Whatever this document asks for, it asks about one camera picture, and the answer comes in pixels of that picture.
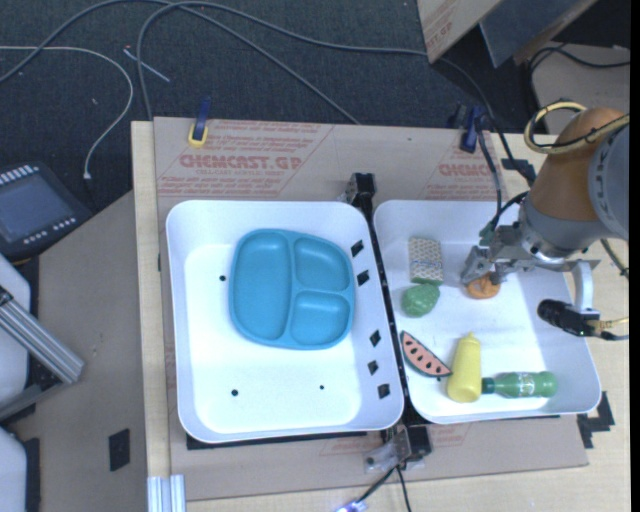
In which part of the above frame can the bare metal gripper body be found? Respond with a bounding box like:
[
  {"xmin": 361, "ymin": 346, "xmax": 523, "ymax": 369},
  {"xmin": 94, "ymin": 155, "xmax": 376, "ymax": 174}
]
[{"xmin": 480, "ymin": 224, "xmax": 577, "ymax": 274}]

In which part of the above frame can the orange toy pretzel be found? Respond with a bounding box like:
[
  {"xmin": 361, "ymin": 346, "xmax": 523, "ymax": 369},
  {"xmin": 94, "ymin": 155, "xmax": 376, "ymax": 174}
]
[{"xmin": 466, "ymin": 276, "xmax": 503, "ymax": 302}]

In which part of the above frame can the patterned white carton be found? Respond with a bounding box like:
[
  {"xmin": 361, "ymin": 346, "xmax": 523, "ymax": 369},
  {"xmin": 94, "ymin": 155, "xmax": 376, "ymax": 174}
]
[{"xmin": 406, "ymin": 235, "xmax": 446, "ymax": 286}]

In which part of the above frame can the white plastic tray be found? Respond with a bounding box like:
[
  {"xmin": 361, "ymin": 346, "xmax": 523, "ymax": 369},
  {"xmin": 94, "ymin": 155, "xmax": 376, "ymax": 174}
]
[
  {"xmin": 164, "ymin": 199, "xmax": 406, "ymax": 445},
  {"xmin": 372, "ymin": 199, "xmax": 603, "ymax": 426}
]

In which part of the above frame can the green toy vegetable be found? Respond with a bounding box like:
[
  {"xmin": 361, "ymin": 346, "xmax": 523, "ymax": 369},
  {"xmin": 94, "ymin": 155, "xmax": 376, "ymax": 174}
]
[{"xmin": 401, "ymin": 282, "xmax": 442, "ymax": 319}]

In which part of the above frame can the yellow mustard bottle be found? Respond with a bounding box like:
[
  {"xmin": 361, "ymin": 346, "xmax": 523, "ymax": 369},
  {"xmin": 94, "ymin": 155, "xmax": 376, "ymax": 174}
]
[{"xmin": 445, "ymin": 331, "xmax": 484, "ymax": 405}]

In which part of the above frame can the toy watermelon slice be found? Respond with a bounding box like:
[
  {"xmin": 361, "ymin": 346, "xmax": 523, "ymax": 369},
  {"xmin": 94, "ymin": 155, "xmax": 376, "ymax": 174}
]
[{"xmin": 398, "ymin": 329, "xmax": 454, "ymax": 379}]

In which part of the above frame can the green plastic bottle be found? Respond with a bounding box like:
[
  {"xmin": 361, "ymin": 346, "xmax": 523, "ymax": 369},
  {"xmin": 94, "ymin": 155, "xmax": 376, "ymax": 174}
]
[{"xmin": 480, "ymin": 370, "xmax": 559, "ymax": 400}]

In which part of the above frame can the brown cardboard board red print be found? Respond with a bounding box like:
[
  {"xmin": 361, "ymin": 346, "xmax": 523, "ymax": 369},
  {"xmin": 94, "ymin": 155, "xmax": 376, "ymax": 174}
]
[{"xmin": 152, "ymin": 116, "xmax": 591, "ymax": 503}]

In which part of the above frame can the blue divided plate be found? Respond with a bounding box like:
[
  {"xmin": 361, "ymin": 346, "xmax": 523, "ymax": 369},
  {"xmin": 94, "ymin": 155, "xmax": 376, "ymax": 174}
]
[{"xmin": 227, "ymin": 228, "xmax": 358, "ymax": 351}]

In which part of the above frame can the black cylinder on white bracket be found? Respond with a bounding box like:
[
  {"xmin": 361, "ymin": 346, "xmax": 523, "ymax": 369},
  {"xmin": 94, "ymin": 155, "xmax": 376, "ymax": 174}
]
[{"xmin": 536, "ymin": 259, "xmax": 602, "ymax": 338}]

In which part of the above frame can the black block with thin wires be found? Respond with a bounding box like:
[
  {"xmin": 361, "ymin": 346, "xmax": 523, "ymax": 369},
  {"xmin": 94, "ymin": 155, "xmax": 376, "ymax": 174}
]
[
  {"xmin": 343, "ymin": 172, "xmax": 377, "ymax": 207},
  {"xmin": 363, "ymin": 424, "xmax": 433, "ymax": 474}
]

